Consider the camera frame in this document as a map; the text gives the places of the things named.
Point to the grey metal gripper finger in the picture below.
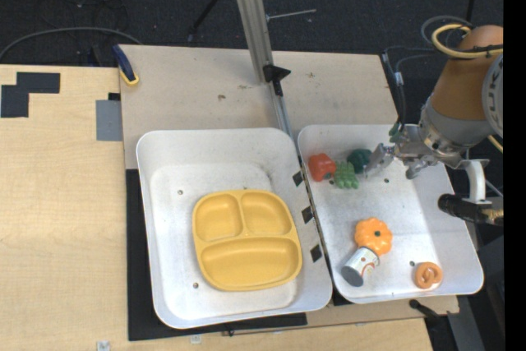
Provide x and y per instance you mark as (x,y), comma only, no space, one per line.
(418,167)
(379,160)

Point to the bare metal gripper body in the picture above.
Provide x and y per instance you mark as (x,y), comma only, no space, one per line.
(419,147)

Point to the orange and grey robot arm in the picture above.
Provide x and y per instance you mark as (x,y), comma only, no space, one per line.
(460,94)

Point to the dark green toy broccoli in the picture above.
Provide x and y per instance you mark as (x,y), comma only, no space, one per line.
(358,158)

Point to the green toy grapes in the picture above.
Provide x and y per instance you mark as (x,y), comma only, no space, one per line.
(346,176)

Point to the white plastic tray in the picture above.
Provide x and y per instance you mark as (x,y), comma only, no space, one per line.
(176,218)
(411,209)

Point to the red toy pepper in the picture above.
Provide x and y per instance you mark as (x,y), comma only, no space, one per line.
(320,165)

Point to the orange toy pumpkin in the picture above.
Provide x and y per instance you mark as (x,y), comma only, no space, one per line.
(372,235)

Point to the small white can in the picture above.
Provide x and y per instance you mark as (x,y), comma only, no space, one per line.
(358,265)

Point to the orange toy pretzel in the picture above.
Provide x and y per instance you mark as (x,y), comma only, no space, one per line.
(423,279)

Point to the yellow divided plate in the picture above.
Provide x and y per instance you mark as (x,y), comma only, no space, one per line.
(246,259)

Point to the pale flat board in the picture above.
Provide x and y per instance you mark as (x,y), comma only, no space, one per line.
(197,94)

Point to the black cylinder on white bracket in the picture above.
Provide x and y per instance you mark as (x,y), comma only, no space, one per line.
(476,181)

